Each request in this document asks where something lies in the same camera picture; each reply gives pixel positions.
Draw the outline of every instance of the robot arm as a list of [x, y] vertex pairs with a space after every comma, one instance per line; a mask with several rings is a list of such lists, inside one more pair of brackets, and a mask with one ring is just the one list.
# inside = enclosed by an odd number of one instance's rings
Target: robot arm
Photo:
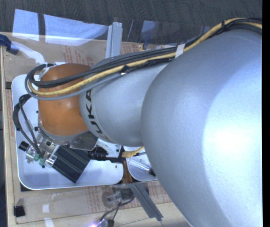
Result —
[[145, 146], [158, 179], [193, 226], [262, 226], [261, 30], [258, 21], [231, 19], [176, 59], [173, 50], [110, 58], [85, 70], [77, 86], [27, 90], [40, 101], [39, 111], [52, 97], [69, 104], [74, 93], [94, 136]]

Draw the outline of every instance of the gray carpet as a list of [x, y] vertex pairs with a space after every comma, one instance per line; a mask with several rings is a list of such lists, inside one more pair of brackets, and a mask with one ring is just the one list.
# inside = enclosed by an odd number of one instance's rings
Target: gray carpet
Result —
[[262, 0], [0, 0], [0, 31], [12, 31], [15, 9], [103, 25], [132, 19], [176, 23], [187, 34], [231, 17], [262, 17]]

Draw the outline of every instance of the white sticker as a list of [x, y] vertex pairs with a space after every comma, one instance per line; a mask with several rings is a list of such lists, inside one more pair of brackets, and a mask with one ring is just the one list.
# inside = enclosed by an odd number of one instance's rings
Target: white sticker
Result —
[[44, 204], [42, 206], [42, 212], [43, 213], [49, 213], [50, 212], [50, 210], [49, 210], [49, 204]]
[[185, 44], [180, 44], [177, 46], [176, 55], [175, 58], [179, 57], [181, 54], [183, 54], [183, 48]]
[[45, 227], [54, 227], [54, 224], [51, 218], [45, 218]]

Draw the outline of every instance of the wooden table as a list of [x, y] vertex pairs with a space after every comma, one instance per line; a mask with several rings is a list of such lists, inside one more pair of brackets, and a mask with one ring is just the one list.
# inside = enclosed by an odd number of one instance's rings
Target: wooden table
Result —
[[[86, 227], [97, 222], [109, 210], [103, 204], [109, 186], [48, 189], [23, 192], [17, 171], [17, 154], [12, 120], [11, 90], [6, 88], [21, 74], [45, 62], [67, 62], [94, 65], [104, 59], [106, 41], [62, 38], [3, 32], [19, 49], [13, 55], [0, 48], [1, 95], [3, 112], [4, 161], [8, 226], [20, 227]], [[122, 43], [121, 53], [139, 51], [138, 43]], [[158, 181], [148, 182], [152, 200], [164, 216], [162, 222], [148, 218], [135, 199], [123, 206], [116, 217], [115, 226], [125, 227], [188, 227], [183, 215], [170, 200]], [[23, 206], [25, 215], [14, 216], [14, 206]]]

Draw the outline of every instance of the green connector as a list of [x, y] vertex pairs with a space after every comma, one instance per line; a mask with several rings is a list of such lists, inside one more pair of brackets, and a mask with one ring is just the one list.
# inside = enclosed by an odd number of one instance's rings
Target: green connector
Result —
[[35, 157], [34, 157], [34, 160], [35, 161], [38, 161], [40, 159], [40, 155], [38, 153], [36, 153]]
[[46, 158], [40, 159], [39, 164], [40, 164], [42, 167], [45, 166], [45, 160], [46, 160]]

